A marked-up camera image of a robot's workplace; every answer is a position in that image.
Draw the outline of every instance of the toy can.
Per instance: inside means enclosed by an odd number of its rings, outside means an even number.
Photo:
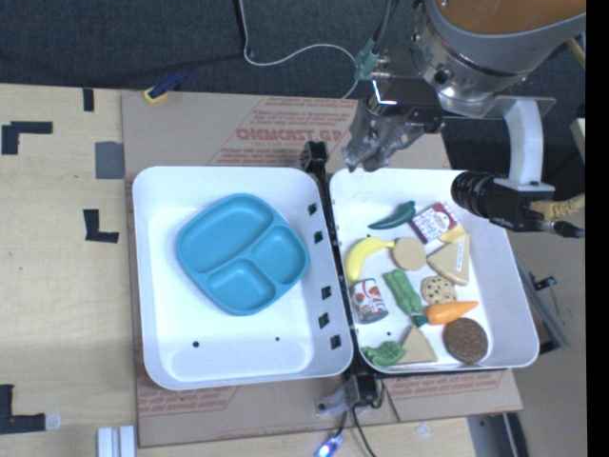
[[[351,303],[363,324],[377,322],[389,314],[377,282],[372,278],[358,281],[351,287]]]

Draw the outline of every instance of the cardboard box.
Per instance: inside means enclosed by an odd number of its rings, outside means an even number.
[[[156,386],[143,364],[131,185],[153,166],[299,167],[307,141],[324,141],[329,174],[344,168],[357,101],[207,93],[170,93],[151,106],[141,92],[123,91],[128,243],[136,353],[140,447],[331,429],[316,400],[341,376],[300,381],[170,391]],[[425,135],[391,158],[393,167],[449,169],[440,135]],[[387,397],[364,408],[362,425],[439,419],[521,409],[511,370],[384,379]]]

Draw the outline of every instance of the banana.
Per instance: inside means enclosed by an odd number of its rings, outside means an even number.
[[[366,237],[365,239],[358,242],[351,250],[347,253],[346,259],[344,260],[344,273],[346,279],[350,283],[355,283],[360,279],[362,273],[362,267],[365,260],[378,252],[382,248],[394,248],[396,243],[394,241],[385,242],[379,237]]]

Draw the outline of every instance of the orange carrot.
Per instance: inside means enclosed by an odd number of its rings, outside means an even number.
[[[457,320],[470,309],[478,306],[477,301],[451,301],[430,305],[427,308],[429,325],[443,325]]]

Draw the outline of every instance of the white cable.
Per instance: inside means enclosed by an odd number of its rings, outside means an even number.
[[[312,50],[314,48],[331,48],[331,49],[339,50],[341,52],[344,52],[347,56],[349,56],[349,59],[351,59],[351,61],[355,63],[355,57],[353,57],[353,54],[351,54],[348,50],[346,50],[345,48],[342,48],[340,46],[337,46],[336,44],[326,44],[326,43],[312,44],[310,46],[306,46],[300,50],[296,50],[296,51],[292,52],[291,54],[289,54],[288,56],[286,56],[282,59],[278,59],[277,61],[271,61],[269,63],[257,63],[256,61],[252,61],[249,58],[249,56],[247,55],[247,44],[249,42],[249,35],[247,33],[246,11],[244,9],[244,2],[243,2],[243,0],[237,0],[237,1],[239,2],[239,10],[241,12],[241,22],[244,26],[244,38],[245,38],[244,58],[250,65],[258,66],[258,67],[277,66],[277,65],[280,65],[280,64],[284,63],[285,61],[297,56],[298,54],[305,52],[306,50]],[[346,98],[347,96],[349,96],[353,92],[353,90],[357,87],[357,84],[358,84],[358,80],[355,81],[355,83],[353,84],[351,89],[343,96],[343,98]]]

